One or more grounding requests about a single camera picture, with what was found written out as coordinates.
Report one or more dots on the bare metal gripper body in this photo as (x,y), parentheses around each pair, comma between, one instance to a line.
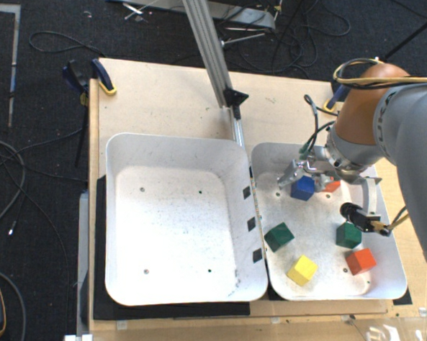
(329,163)

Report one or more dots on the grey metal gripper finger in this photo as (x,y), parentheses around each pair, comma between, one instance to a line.
(322,182)
(290,174)

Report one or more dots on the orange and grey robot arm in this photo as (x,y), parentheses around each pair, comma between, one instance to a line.
(407,134)

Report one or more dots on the orange cube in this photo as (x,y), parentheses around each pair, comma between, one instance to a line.
(361,261)
(333,186)

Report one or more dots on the blue cube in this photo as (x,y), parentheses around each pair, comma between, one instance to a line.
(302,189)

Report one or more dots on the green cube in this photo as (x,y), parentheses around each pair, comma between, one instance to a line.
(348,235)
(278,237)

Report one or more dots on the white plastic tray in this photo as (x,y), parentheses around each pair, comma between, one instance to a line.
(174,221)
(320,245)

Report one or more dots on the yellow cube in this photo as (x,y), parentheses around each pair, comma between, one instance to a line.
(302,270)

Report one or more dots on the pale wood board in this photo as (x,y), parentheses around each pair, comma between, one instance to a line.
(160,101)

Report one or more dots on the black cylinder on white bracket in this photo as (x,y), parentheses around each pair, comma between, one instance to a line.
(355,215)

